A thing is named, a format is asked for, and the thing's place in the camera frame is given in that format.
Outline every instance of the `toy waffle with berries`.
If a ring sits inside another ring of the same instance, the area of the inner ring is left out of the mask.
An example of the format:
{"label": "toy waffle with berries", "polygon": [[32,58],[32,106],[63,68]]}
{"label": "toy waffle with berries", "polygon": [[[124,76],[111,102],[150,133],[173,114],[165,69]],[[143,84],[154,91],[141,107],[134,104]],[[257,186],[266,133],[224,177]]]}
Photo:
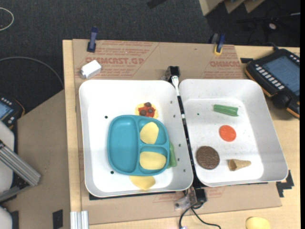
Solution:
{"label": "toy waffle with berries", "polygon": [[134,113],[136,115],[151,117],[154,119],[158,118],[159,116],[156,107],[150,102],[137,105],[134,110]]}

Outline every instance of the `white ring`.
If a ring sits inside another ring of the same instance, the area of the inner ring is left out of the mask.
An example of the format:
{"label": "white ring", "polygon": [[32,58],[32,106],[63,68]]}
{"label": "white ring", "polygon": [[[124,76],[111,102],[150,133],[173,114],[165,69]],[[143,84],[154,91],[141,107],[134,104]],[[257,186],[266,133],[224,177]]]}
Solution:
{"label": "white ring", "polygon": [[9,28],[14,23],[15,18],[14,18],[14,15],[13,15],[13,13],[11,11],[9,11],[9,10],[7,10],[5,8],[1,8],[1,7],[0,7],[0,10],[4,10],[4,11],[10,13],[11,17],[12,17],[11,23],[7,27],[4,27],[4,28],[0,29],[0,31],[3,31],[5,29]]}

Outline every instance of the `cardboard sheet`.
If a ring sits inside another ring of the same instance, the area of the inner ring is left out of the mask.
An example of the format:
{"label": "cardboard sheet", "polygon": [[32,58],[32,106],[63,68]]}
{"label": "cardboard sheet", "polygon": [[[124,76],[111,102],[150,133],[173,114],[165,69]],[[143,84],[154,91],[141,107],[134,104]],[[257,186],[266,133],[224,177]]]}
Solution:
{"label": "cardboard sheet", "polygon": [[[79,69],[92,60],[102,65],[93,79],[157,80],[168,66],[179,66],[179,79],[243,79],[234,46],[224,45],[221,56],[214,55],[214,45],[167,42],[97,41],[96,52],[87,52],[88,40],[73,40],[76,114],[79,143],[82,210],[89,212],[89,222],[102,224],[181,215],[174,202],[182,192],[124,198],[90,200],[84,182],[84,161],[78,89],[85,80]],[[208,202],[199,214],[281,206],[276,184],[252,184],[205,188]]]}

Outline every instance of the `black emergency stop knob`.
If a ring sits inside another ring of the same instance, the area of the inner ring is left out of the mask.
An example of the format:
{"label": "black emergency stop knob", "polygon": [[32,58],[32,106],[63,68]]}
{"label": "black emergency stop knob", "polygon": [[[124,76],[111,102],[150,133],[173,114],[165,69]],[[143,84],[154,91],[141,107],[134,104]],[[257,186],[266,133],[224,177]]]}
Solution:
{"label": "black emergency stop knob", "polygon": [[276,108],[283,109],[289,105],[290,97],[283,92],[279,92],[272,98],[272,102]]}

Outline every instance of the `white tray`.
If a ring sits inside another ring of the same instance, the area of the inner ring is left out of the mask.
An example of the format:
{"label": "white tray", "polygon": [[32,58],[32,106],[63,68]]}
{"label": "white tray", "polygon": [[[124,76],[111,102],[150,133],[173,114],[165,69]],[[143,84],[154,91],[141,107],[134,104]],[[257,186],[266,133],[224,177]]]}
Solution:
{"label": "white tray", "polygon": [[[288,174],[261,87],[251,80],[184,80],[181,82],[185,119],[188,127],[195,170],[207,186],[279,181]],[[213,105],[238,107],[239,116],[213,111]],[[230,125],[236,139],[226,142],[219,128]],[[213,147],[220,164],[212,170],[200,167],[195,154],[200,146]],[[250,160],[249,167],[230,171],[229,159]]]}
{"label": "white tray", "polygon": [[[96,197],[167,192],[187,189],[193,172],[174,87],[165,81],[88,80],[79,90],[84,147],[85,184]],[[134,115],[138,104],[151,102],[158,120],[174,146],[177,166],[154,176],[148,191],[138,189],[128,175],[113,172],[107,159],[110,122],[120,115]]]}

